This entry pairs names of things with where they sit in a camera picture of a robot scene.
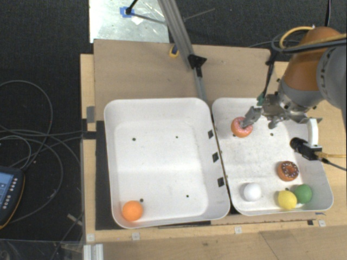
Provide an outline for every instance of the donut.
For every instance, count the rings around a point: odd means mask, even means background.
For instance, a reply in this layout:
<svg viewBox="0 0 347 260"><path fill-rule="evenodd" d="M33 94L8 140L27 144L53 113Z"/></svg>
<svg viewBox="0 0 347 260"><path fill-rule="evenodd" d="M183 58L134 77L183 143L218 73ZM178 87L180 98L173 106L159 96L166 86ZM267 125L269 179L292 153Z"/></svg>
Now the donut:
<svg viewBox="0 0 347 260"><path fill-rule="evenodd" d="M248 125L246 128L241 127L240 122L244 119L244 117L240 116L234 119L232 122L232 132L239 138L247 137L253 130L253 125Z"/></svg>
<svg viewBox="0 0 347 260"><path fill-rule="evenodd" d="M293 162L283 161L277 167L277 174L283 181L293 181L299 175L299 169Z"/></svg>

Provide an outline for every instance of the yellow ball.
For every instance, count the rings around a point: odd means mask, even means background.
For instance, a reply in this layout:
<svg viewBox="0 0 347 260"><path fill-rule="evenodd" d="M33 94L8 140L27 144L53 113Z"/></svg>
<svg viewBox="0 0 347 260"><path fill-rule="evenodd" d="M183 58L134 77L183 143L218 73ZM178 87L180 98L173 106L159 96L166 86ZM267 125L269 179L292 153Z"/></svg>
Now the yellow ball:
<svg viewBox="0 0 347 260"><path fill-rule="evenodd" d="M293 209L297 205L297 197L291 191L280 191L278 194L278 204L287 210Z"/></svg>

